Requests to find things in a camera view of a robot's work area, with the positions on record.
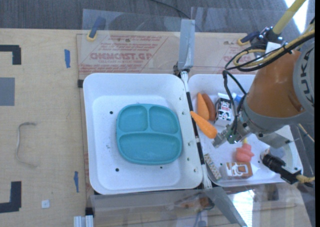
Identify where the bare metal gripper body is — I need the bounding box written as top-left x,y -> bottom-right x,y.
223,114 -> 252,145

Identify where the white plastic tray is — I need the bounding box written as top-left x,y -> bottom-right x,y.
187,73 -> 304,188
82,72 -> 204,196

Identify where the long orange carrot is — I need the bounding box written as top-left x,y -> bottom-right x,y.
190,110 -> 218,140

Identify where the black and white milk carton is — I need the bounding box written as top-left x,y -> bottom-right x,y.
214,92 -> 236,128

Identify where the pink squeeze bottle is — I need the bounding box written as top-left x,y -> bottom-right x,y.
234,137 -> 255,164

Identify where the patterned flat packet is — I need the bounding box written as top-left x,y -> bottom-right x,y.
203,153 -> 223,182

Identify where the clear bottle with blue cap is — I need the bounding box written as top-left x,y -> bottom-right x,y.
231,91 -> 244,105

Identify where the brown sausage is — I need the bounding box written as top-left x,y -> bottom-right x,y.
201,93 -> 217,122

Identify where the brown and white carton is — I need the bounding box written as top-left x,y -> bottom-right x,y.
219,161 -> 254,180

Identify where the short orange carrot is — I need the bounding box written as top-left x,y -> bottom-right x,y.
196,92 -> 210,121

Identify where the thin black and white rod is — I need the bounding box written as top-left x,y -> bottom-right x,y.
180,70 -> 213,190

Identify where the blue divided plate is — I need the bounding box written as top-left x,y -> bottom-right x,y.
115,103 -> 184,166

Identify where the brown cardboard board red print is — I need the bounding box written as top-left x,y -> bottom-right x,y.
76,32 -> 301,197

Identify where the black cylinder on white bracket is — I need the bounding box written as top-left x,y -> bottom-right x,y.
260,142 -> 304,185

